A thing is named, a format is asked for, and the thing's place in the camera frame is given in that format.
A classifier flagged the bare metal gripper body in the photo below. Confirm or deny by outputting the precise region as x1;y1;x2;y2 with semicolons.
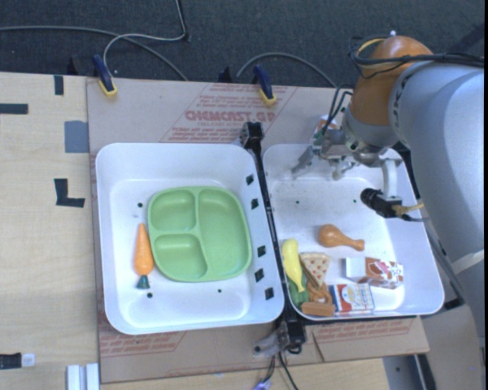
319;128;386;167

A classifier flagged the white and orange carton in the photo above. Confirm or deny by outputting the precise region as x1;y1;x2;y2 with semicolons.
312;115;339;140

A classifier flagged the white plastic tray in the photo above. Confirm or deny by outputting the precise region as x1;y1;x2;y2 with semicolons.
95;142;285;336
262;143;446;322

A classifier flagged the thin black rod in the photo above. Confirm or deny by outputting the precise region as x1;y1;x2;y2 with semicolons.
250;146;297;325

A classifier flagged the brown chicken drumstick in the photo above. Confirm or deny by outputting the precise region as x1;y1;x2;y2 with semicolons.
317;223;366;253

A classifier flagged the pizza slice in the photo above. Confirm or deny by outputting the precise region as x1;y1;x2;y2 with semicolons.
298;251;332;288

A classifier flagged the yellow banana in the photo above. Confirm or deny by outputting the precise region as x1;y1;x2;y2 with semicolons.
281;238;307;293

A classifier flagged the brown and white carton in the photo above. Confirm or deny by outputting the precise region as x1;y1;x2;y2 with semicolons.
342;256;405;290

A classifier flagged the green divided plate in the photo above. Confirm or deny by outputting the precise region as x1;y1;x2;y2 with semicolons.
146;185;254;283

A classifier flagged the orange pretzel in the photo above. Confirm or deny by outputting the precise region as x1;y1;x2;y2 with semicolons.
307;279;334;306

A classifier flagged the white red and blue carton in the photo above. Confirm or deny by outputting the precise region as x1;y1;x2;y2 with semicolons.
328;282;377;314

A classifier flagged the green leafy vegetable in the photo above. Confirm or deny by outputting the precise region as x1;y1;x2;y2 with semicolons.
288;284;311;310

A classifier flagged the brown sausage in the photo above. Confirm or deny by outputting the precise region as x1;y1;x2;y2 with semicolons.
300;301;337;318

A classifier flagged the brown cardboard board red print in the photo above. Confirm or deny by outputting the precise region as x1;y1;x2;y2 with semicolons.
85;77;431;384

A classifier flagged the orange carrot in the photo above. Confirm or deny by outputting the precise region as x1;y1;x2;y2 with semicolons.
133;223;155;290

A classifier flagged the black cylinder on white bracket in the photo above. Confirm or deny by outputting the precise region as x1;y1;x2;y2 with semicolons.
359;156;404;219

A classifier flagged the black block with thin wires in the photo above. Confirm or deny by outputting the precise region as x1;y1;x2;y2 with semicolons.
239;121;266;150
281;318;308;352

